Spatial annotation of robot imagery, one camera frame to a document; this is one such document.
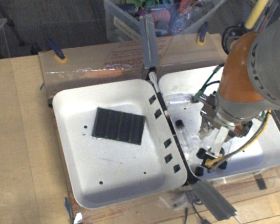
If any black ribbed rectangular panel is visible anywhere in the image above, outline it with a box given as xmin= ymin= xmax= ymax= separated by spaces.
xmin=88 ymin=101 xmax=150 ymax=152

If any white plastic tray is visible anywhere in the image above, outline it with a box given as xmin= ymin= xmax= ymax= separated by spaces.
xmin=157 ymin=57 xmax=280 ymax=185
xmin=50 ymin=74 xmax=191 ymax=213

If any clear plastic bottle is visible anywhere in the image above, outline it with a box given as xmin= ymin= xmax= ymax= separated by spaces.
xmin=165 ymin=90 xmax=200 ymax=108

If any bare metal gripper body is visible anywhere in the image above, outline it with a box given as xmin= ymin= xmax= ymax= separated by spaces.
xmin=198 ymin=88 xmax=255 ymax=144

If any clear plastic storage bin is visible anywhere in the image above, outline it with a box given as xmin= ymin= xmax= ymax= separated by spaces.
xmin=101 ymin=0 xmax=237 ymax=46

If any clear bottle with black cap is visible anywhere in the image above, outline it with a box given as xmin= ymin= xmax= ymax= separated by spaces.
xmin=175 ymin=118 xmax=195 ymax=153

